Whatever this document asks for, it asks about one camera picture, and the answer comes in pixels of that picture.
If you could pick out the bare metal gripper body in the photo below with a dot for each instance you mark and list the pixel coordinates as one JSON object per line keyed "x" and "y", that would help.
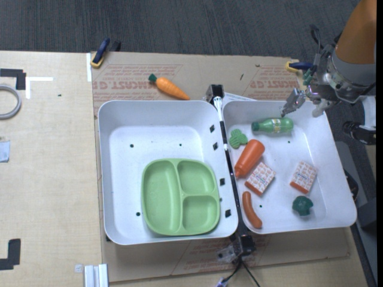
{"x": 344, "y": 91}

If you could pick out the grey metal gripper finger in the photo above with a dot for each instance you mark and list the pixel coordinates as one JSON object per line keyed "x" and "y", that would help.
{"x": 294, "y": 100}
{"x": 320, "y": 109}

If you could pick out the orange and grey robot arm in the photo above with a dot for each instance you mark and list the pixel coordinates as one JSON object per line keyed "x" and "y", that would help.
{"x": 357, "y": 31}

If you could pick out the green plastic bottle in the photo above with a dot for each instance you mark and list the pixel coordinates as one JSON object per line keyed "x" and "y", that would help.
{"x": 273, "y": 125}

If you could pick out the white paper sheet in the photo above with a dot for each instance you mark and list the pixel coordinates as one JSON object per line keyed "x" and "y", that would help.
{"x": 236, "y": 97}

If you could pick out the white plastic tray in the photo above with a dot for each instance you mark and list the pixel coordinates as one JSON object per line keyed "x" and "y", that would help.
{"x": 281, "y": 157}
{"x": 125, "y": 166}

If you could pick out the light green toy vegetable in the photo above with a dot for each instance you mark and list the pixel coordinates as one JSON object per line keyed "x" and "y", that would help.
{"x": 237, "y": 138}

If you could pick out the orange and white carton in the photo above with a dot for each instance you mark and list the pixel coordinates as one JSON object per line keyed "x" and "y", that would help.
{"x": 303, "y": 177}
{"x": 260, "y": 178}

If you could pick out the orange bottle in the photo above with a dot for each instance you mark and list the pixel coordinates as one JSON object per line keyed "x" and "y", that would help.
{"x": 249, "y": 157}

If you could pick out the thin black and white rod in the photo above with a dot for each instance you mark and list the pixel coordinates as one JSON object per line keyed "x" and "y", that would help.
{"x": 223, "y": 130}

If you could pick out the dark green broccoli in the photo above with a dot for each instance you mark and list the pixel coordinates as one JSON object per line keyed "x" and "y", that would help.
{"x": 302, "y": 205}

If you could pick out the brown cardboard board, red print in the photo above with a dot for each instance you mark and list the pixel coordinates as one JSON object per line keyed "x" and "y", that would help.
{"x": 191, "y": 73}

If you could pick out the orange sausage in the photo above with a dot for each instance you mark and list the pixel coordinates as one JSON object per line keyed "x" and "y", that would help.
{"x": 250, "y": 211}

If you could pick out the orange carrot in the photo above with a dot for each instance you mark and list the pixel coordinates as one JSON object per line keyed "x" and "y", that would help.
{"x": 170, "y": 87}

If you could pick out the green divided plate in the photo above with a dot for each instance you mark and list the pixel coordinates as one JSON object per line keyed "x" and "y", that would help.
{"x": 161, "y": 196}

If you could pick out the black cylinder on white bracket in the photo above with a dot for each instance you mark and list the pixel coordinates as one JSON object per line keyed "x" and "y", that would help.
{"x": 363, "y": 131}

